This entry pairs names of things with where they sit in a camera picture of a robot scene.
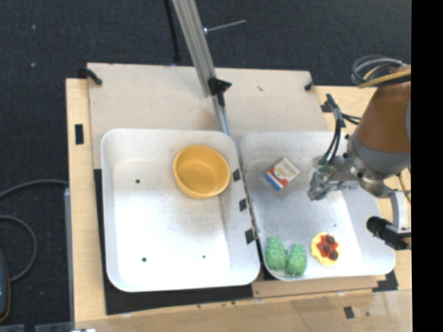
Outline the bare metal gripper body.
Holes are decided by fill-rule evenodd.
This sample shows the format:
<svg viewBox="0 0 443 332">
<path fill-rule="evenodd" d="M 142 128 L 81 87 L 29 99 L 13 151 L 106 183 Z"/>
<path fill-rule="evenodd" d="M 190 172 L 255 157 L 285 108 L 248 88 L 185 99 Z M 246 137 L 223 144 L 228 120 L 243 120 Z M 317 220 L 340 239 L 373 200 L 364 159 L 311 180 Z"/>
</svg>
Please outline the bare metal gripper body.
<svg viewBox="0 0 443 332">
<path fill-rule="evenodd" d="M 331 192 L 360 187 L 377 198 L 387 198 L 395 191 L 385 184 L 389 177 L 375 172 L 359 157 L 351 155 L 336 156 L 325 172 L 325 181 L 333 185 Z"/>
</svg>

